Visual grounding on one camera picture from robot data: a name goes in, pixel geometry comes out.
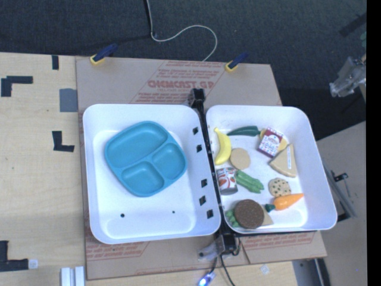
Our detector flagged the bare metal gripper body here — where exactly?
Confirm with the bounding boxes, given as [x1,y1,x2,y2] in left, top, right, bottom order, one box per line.
[341,56,367,85]

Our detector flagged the white plastic tray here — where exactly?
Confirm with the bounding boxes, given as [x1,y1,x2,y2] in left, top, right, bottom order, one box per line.
[82,103,222,245]
[205,104,339,235]

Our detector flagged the red and white carton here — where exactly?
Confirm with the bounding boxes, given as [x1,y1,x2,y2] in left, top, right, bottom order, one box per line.
[257,127,285,159]

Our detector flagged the tan triangular sandwich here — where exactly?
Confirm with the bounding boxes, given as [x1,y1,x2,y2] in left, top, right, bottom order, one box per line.
[268,143,298,179]

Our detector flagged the dark green pepper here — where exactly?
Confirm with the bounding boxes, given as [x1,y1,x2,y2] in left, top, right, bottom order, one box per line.
[226,125,261,138]

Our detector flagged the chocolate chip cookie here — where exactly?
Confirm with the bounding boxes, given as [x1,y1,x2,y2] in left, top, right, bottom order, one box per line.
[267,177,292,198]

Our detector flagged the round tan biscuit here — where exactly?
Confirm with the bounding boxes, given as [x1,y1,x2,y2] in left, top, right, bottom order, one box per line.
[229,147,252,171]

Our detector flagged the orange carrot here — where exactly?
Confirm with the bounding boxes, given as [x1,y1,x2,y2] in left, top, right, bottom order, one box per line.
[264,192,305,213]

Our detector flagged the yellow banana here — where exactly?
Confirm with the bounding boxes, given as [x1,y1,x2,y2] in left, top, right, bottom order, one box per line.
[213,127,233,166]

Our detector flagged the green beans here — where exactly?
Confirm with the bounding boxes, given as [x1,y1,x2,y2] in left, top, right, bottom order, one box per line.
[234,169,266,194]

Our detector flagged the thin black rod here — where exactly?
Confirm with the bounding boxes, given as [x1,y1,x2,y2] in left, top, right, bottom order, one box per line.
[195,105,229,235]

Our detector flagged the small can with tomato print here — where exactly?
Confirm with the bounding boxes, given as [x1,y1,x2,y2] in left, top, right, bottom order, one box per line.
[216,167,239,196]

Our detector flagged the tan toy food wedge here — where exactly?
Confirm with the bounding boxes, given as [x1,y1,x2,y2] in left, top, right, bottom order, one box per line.
[260,211,275,227]

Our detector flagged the brown burger patty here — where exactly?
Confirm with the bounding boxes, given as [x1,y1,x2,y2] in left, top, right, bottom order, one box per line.
[233,198,266,230]

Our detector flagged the green peas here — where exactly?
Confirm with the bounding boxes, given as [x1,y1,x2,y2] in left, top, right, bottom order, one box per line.
[224,208,241,229]

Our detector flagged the blue divided plate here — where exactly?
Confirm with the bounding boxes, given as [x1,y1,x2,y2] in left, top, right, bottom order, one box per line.
[104,120,188,198]

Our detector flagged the brown cardboard board red print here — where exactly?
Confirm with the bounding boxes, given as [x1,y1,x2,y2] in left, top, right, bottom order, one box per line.
[74,55,328,281]

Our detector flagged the black block with wires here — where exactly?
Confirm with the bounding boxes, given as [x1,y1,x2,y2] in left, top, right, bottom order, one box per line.
[188,88,207,109]
[219,232,239,255]

